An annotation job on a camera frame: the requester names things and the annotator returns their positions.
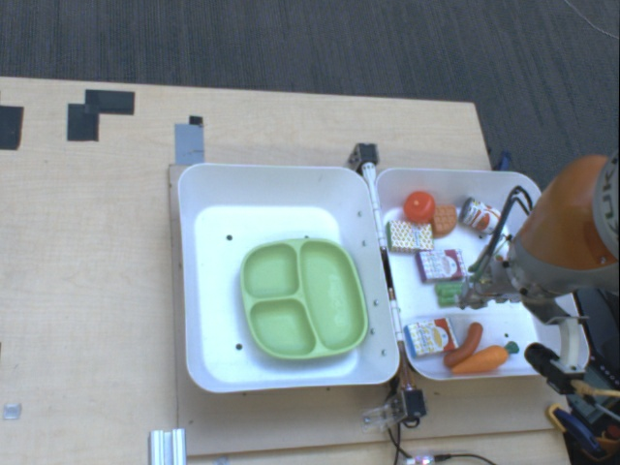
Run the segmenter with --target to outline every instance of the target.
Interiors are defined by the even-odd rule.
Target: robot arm
[[[558,325],[559,356],[532,345],[526,358],[561,393],[582,377],[577,367],[578,322],[555,302],[560,295],[595,287],[618,292],[618,152],[609,159],[587,156],[569,164],[531,208],[515,188],[502,211],[505,222],[515,202],[529,212],[523,227],[509,238],[504,260],[495,260],[503,228],[497,226],[463,287],[461,308],[481,308],[494,299],[521,301],[547,325]]]

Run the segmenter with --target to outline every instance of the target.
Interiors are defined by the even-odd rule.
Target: blue tool handle
[[[555,409],[553,415],[566,427],[569,434],[577,440],[585,451],[595,457],[605,455],[605,450],[601,448],[594,434],[581,420],[560,408]]]

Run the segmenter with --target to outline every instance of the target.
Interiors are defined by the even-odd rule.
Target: white tray
[[[187,367],[198,386],[231,392],[376,385],[391,378],[398,349],[361,177],[340,168],[200,164],[183,172],[178,190]],[[369,333],[343,355],[283,360],[254,343],[239,270],[255,246],[304,236],[330,239],[349,252],[364,291]]]
[[[516,172],[388,169],[377,178],[384,225],[391,220],[404,218],[402,204],[414,191],[427,191],[433,195],[437,204],[454,204],[457,209],[468,197],[475,197],[501,209],[507,194],[516,185],[522,186],[534,201],[541,194],[531,179]],[[507,223],[507,232],[518,231],[524,221],[525,214],[515,205]],[[435,240],[435,248],[461,249],[465,264],[469,266],[476,260],[488,239],[488,236],[481,239],[478,232],[459,223],[449,235]],[[403,326],[417,320],[450,317],[456,337],[463,340],[469,324],[477,321],[483,326],[481,349],[493,344],[504,345],[508,341],[515,341],[520,348],[519,354],[511,356],[496,371],[457,377],[452,376],[444,366],[442,355],[411,357],[408,354],[410,362],[420,374],[436,380],[529,376],[537,374],[523,356],[530,343],[540,342],[556,353],[560,352],[558,327],[543,325],[522,304],[491,302],[487,308],[480,310],[440,308],[433,284],[421,282],[412,255],[390,253],[389,263]],[[558,298],[558,304],[567,312],[577,315],[571,295]],[[585,365],[589,351],[583,330],[579,346],[579,363]]]

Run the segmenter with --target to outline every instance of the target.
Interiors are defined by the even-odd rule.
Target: table
[[[133,91],[135,113],[102,114],[98,142],[67,141],[67,105],[83,104],[86,89]],[[476,109],[465,103],[2,77],[0,105],[24,107],[19,149],[0,150],[0,403],[22,405],[19,419],[0,420],[3,463],[146,463],[148,433],[183,424],[169,211],[174,124],[203,117],[210,162],[342,166],[357,142],[375,142],[379,168],[489,169]],[[406,450],[567,463],[543,414],[562,400],[542,379],[418,382],[429,415],[404,435]],[[308,412],[319,390],[327,394],[311,389]],[[329,393],[333,411],[357,414],[385,388]],[[286,394],[269,396],[283,409],[277,418],[254,415],[244,427],[221,410],[229,397],[244,396],[216,401],[220,413],[204,435],[188,430],[190,463],[393,458],[383,434],[334,429],[328,418],[292,425]],[[286,435],[273,432],[278,425]],[[192,453],[202,449],[209,452]]]

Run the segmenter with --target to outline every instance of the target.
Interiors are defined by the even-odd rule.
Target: brown cookie
[[[435,237],[449,234],[456,227],[456,207],[454,205],[437,205],[430,224],[433,227]]]

